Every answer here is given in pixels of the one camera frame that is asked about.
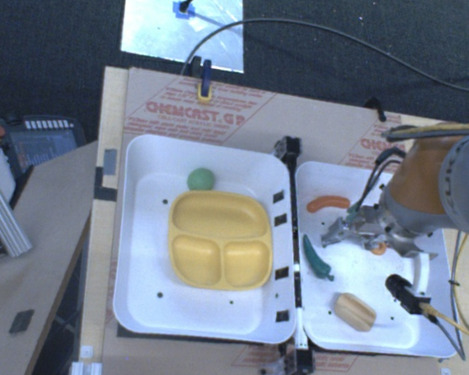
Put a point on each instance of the green ball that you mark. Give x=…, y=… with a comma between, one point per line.
x=200, y=179

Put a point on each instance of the brown cardboard board, red print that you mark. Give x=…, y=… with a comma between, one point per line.
x=244, y=111

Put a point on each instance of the green chili pepper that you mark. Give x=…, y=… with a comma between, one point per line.
x=314, y=258

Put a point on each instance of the tan bread loaf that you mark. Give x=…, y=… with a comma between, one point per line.
x=354, y=312

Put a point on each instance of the black cylinder on white bracket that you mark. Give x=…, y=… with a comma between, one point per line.
x=402, y=290

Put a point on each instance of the yellow divided plate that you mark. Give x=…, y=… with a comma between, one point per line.
x=219, y=240

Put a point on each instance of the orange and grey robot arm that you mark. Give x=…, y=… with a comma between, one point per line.
x=452, y=179

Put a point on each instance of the small orange round piece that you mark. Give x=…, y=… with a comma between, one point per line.
x=379, y=249

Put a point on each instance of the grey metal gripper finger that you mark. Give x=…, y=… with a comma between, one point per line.
x=338, y=224
x=329, y=239

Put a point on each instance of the white plastic tray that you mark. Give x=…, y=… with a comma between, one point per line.
x=367, y=279
x=141, y=290

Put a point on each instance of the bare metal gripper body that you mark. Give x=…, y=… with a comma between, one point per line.
x=371, y=229

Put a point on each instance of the orange sausage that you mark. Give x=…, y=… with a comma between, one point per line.
x=328, y=203

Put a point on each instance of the thin black and white rod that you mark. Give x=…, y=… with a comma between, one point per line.
x=295, y=249

